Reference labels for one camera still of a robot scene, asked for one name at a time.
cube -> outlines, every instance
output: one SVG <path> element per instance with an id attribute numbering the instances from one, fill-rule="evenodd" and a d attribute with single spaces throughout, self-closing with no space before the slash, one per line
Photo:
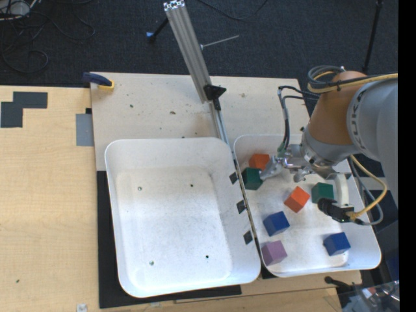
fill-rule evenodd
<path id="1" fill-rule="evenodd" d="M 260 169 L 264 171 L 266 169 L 266 165 L 270 160 L 270 155 L 267 153 L 255 153 L 250 157 L 248 161 L 248 166 L 250 168 Z"/>
<path id="2" fill-rule="evenodd" d="M 257 190 L 263 184 L 263 180 L 260 179 L 260 169 L 245 168 L 241 176 L 244 187 L 248 190 Z"/>
<path id="3" fill-rule="evenodd" d="M 342 254 L 351 248 L 344 232 L 333 233 L 324 239 L 324 246 L 330 256 Z"/>
<path id="4" fill-rule="evenodd" d="M 270 242 L 261 248 L 263 261 L 266 266 L 271 266 L 283 261 L 287 257 L 287 253 L 283 243 L 280 240 Z"/>
<path id="5" fill-rule="evenodd" d="M 326 183 L 317 183 L 312 187 L 312 202 L 318 203 L 320 199 L 333 199 L 333 186 Z"/>
<path id="6" fill-rule="evenodd" d="M 269 236 L 284 232 L 289 226 L 291 226 L 283 211 L 269 215 L 263 221 L 263 224 L 265 225 Z"/>
<path id="7" fill-rule="evenodd" d="M 310 195 L 297 186 L 283 203 L 294 212 L 298 213 L 304 207 L 309 198 Z"/>

green cube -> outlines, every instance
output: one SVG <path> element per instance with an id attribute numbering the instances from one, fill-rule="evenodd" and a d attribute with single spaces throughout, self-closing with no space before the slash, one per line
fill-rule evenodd
<path id="1" fill-rule="evenodd" d="M 263 180 L 260 179 L 260 171 L 255 168 L 245 168 L 241 173 L 244 187 L 247 190 L 257 190 L 263 184 Z"/>
<path id="2" fill-rule="evenodd" d="M 321 198 L 333 199 L 333 186 L 331 184 L 317 183 L 312 187 L 312 202 L 318 203 Z"/>

white bin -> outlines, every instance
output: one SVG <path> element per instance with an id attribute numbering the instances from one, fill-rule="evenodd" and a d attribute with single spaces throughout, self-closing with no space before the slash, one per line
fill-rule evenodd
<path id="1" fill-rule="evenodd" d="M 229 146 L 217 138 L 117 140 L 105 151 L 123 289 L 150 297 L 249 283 L 260 258 Z"/>
<path id="2" fill-rule="evenodd" d="M 240 171 L 242 172 L 248 166 L 248 161 L 254 153 L 275 155 L 282 140 L 281 135 L 243 135 L 237 138 L 234 143 L 234 152 Z M 291 143 L 299 144 L 300 135 L 294 135 Z M 338 164 L 336 169 L 338 172 L 351 172 L 346 160 Z M 248 207 L 252 214 L 260 248 L 272 241 L 281 241 L 287 252 L 284 260 L 268 266 L 267 269 L 275 276 L 291 277 L 376 268 L 381 261 L 381 251 L 371 226 L 339 223 L 319 211 L 317 204 L 311 199 L 298 213 L 283 203 L 296 186 L 311 195 L 312 187 L 318 182 L 331 183 L 334 187 L 335 198 L 337 193 L 341 192 L 337 190 L 333 181 L 325 181 L 317 174 L 307 175 L 305 181 L 295 183 L 293 175 L 287 169 L 265 180 L 258 190 L 246 190 Z M 353 176 L 350 176 L 345 186 L 340 189 L 347 194 L 348 203 L 355 207 L 355 211 L 364 208 Z M 268 215 L 280 211 L 285 213 L 290 227 L 284 232 L 269 237 L 263 220 Z M 360 219 L 369 221 L 367 214 L 361 216 Z M 351 248 L 342 254 L 329 256 L 323 246 L 323 240 L 333 233 L 340 232 L 345 233 Z"/>

orange cube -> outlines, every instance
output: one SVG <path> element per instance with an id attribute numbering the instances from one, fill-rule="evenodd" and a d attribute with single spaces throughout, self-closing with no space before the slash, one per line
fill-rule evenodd
<path id="1" fill-rule="evenodd" d="M 286 199 L 284 204 L 292 209 L 294 212 L 298 213 L 300 209 L 304 207 L 306 204 L 306 201 L 311 196 L 305 192 L 303 189 L 301 189 L 299 186 L 297 186 L 291 195 Z"/>
<path id="2" fill-rule="evenodd" d="M 255 153 L 250 157 L 248 161 L 248 166 L 250 168 L 260 169 L 264 171 L 266 168 L 266 164 L 269 162 L 270 156 L 266 153 Z"/>

black stand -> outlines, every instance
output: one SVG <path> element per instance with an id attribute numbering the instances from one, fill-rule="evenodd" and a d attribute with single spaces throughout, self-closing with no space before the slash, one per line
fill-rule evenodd
<path id="1" fill-rule="evenodd" d="M 146 36 L 148 37 L 149 43 L 153 43 L 156 40 L 156 36 L 162 31 L 164 26 L 168 24 L 168 18 L 165 18 L 159 28 L 156 29 L 155 32 L 147 32 Z"/>
<path id="2" fill-rule="evenodd" d="M 374 43 L 374 37 L 376 36 L 376 28 L 377 28 L 377 23 L 378 23 L 378 17 L 380 15 L 380 10 L 382 9 L 382 6 L 383 6 L 383 0 L 377 0 L 377 2 L 376 2 L 376 15 L 374 16 L 374 22 L 372 24 L 370 43 L 369 43 L 369 48 L 367 50 L 367 56 L 365 58 L 365 63 L 364 63 L 364 66 L 363 66 L 363 73 L 367 73 L 367 70 L 369 68 L 372 45 Z"/>

